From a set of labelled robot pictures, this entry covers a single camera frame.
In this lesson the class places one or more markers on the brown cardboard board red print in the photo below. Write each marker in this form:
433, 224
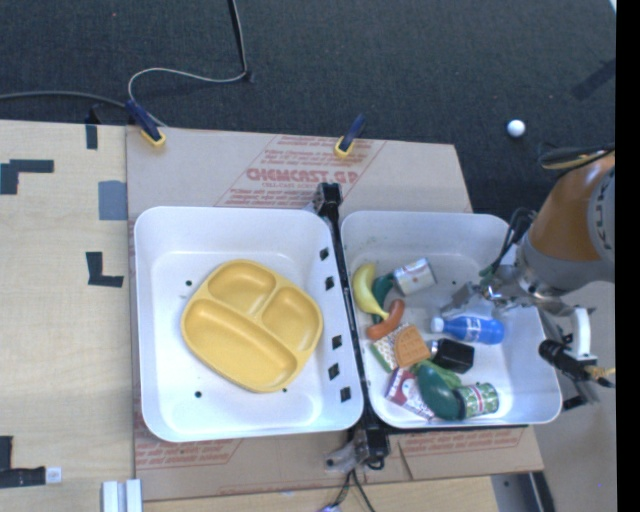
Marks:
210, 165

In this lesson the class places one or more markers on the orange red sausage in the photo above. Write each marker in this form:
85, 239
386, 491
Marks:
390, 320

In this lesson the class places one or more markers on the black cylinder on white bracket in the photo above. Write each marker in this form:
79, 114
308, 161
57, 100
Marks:
562, 354

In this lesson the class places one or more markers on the thin black rod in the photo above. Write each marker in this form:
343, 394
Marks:
350, 310

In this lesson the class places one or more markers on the black box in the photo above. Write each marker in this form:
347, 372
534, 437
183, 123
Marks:
454, 356

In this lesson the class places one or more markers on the white plastic tray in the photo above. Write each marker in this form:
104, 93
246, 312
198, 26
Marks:
165, 325
520, 370

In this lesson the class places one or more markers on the yellow divided plate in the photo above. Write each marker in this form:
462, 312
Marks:
240, 330

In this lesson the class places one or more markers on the patterned white and green packet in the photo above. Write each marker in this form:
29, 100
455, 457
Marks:
384, 350

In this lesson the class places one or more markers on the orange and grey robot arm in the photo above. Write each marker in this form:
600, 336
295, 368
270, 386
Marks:
570, 220

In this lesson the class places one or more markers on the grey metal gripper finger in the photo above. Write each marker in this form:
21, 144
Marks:
459, 299
487, 309

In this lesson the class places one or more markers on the blue plastic bottle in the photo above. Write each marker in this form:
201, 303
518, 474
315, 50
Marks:
475, 329

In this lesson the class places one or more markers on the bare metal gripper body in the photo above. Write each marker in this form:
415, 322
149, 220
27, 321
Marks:
515, 287

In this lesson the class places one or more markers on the silver can with red print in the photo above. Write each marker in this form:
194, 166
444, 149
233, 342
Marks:
414, 277

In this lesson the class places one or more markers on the red and white carton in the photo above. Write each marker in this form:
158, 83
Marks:
402, 392

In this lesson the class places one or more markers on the orange biscuit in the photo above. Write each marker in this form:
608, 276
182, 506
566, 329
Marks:
411, 347

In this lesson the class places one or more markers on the light green toy vegetable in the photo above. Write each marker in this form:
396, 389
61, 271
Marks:
447, 374

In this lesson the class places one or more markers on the green and white can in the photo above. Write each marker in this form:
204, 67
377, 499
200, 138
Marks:
480, 400

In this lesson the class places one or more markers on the dark green avocado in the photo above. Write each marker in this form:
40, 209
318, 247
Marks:
437, 395

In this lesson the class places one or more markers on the white ball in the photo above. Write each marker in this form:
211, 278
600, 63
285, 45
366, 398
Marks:
516, 128

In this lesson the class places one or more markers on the dark green toy vegetable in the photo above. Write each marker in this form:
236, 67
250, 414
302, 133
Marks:
382, 290

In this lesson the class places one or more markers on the yellow banana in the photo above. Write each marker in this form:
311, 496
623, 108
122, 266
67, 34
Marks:
364, 292

